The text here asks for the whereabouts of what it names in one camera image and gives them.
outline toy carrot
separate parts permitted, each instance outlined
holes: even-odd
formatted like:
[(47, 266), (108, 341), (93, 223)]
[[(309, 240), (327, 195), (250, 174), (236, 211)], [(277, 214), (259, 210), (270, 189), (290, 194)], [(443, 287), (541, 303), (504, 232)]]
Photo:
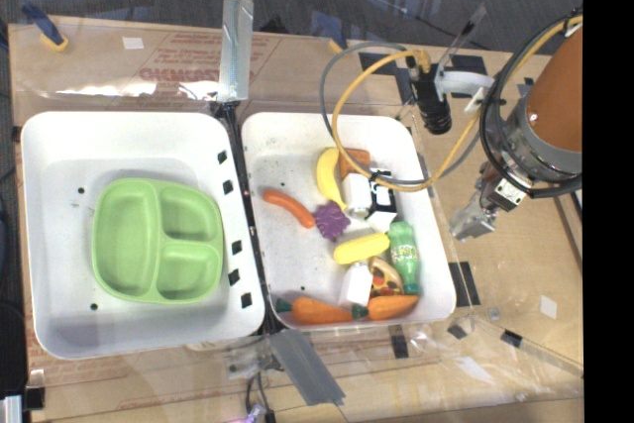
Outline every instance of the toy carrot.
[(401, 312), (410, 310), (418, 302), (416, 294), (391, 294), (375, 296), (368, 302), (368, 317), (372, 321), (391, 319)]
[(315, 218), (308, 209), (288, 194), (284, 194), (279, 190), (269, 189), (264, 192), (262, 198), (266, 203), (281, 206), (289, 211), (304, 228), (310, 229), (315, 225)]
[(275, 310), (288, 310), (288, 306), (293, 317), (304, 324), (347, 323), (353, 320), (351, 312), (307, 296), (299, 296), (290, 305), (280, 298)]

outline banana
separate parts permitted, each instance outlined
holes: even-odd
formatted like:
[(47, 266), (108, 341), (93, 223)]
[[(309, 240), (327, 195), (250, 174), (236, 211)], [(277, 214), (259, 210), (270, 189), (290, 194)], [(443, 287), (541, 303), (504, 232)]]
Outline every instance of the banana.
[(317, 160), (317, 187), (319, 192), (331, 201), (339, 205), (342, 210), (346, 209), (346, 203), (341, 197), (339, 185), (335, 178), (335, 169), (339, 162), (339, 151), (336, 148), (326, 149)]

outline blue clamp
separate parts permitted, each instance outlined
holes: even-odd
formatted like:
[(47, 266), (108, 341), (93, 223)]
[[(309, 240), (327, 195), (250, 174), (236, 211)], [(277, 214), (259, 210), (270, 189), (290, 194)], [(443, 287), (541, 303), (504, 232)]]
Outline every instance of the blue clamp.
[(42, 31), (40, 38), (45, 45), (56, 52), (63, 52), (66, 49), (68, 39), (59, 32), (55, 23), (42, 9), (33, 4), (25, 4), (22, 7), (22, 12), (40, 28)]

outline toy soda bottle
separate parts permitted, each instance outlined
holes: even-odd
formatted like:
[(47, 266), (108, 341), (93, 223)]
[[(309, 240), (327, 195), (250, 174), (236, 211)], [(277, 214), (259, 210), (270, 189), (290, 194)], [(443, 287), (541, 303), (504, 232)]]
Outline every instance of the toy soda bottle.
[(404, 221), (394, 221), (387, 232), (392, 265), (403, 279), (405, 294), (418, 294), (418, 251), (414, 231)]

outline yellow corn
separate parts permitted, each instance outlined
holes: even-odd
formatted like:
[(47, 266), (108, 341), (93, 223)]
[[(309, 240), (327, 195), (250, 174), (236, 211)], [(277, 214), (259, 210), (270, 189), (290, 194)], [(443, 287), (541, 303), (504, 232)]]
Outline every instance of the yellow corn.
[(384, 233), (374, 233), (355, 238), (335, 248), (335, 261), (339, 264), (352, 264), (378, 256), (389, 249), (389, 238)]

